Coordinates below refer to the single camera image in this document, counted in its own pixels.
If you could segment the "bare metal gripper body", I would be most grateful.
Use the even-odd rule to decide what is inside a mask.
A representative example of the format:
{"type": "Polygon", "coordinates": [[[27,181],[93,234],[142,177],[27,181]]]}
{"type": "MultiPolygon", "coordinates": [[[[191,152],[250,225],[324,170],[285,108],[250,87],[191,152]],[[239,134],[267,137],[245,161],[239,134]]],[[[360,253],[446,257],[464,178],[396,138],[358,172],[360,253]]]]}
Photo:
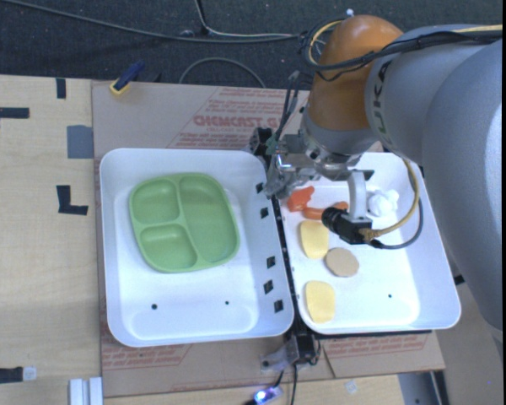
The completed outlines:
{"type": "Polygon", "coordinates": [[[359,169],[361,154],[332,153],[305,132],[283,135],[273,155],[273,180],[276,183],[304,183],[324,177],[346,181],[353,173],[363,173],[368,181],[371,169],[359,169]]]}

